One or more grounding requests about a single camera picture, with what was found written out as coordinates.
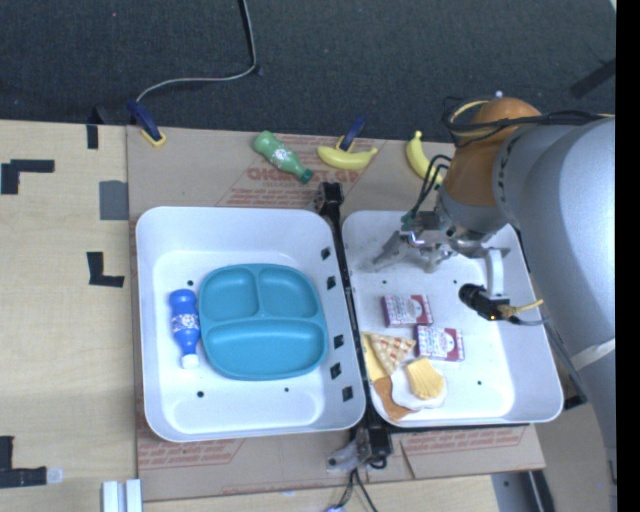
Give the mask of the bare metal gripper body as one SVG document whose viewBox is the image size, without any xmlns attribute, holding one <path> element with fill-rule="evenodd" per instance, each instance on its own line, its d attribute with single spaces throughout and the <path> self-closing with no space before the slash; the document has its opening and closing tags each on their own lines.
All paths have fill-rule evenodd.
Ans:
<svg viewBox="0 0 640 512">
<path fill-rule="evenodd" d="M 484 257 L 489 251 L 483 245 L 488 234 L 456 224 L 438 210 L 407 212 L 401 218 L 401 236 L 429 257 Z"/>
</svg>

